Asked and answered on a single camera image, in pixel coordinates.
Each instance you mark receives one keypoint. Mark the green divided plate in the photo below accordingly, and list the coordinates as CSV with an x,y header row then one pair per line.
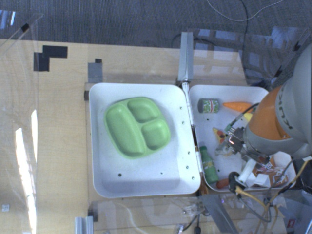
x,y
131,128

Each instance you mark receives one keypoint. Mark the red sausage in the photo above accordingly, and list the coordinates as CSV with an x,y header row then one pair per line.
x,y
222,183

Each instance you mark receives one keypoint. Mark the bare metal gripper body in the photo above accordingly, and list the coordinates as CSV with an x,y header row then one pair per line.
x,y
237,140

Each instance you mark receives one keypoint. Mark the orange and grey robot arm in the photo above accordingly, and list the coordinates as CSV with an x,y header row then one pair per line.
x,y
275,121

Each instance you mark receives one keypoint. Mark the white plastic tray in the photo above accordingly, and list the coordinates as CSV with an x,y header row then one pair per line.
x,y
212,121
136,177

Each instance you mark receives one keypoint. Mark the orange and white carton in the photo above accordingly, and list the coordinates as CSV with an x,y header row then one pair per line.
x,y
274,173

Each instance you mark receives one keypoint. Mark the yellow pizza slice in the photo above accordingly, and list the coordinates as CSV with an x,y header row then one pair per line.
x,y
219,134

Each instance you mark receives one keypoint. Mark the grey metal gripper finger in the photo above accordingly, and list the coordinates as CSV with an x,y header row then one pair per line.
x,y
220,150
228,142

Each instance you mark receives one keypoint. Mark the green bottle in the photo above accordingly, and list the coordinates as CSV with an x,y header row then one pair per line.
x,y
209,166

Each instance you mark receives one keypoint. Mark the yellow banana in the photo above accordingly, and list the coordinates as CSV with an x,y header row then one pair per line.
x,y
248,116

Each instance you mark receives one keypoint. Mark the green and red can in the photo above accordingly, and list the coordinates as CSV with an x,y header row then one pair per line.
x,y
209,105

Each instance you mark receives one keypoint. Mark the orange carrot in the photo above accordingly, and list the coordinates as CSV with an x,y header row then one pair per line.
x,y
237,106

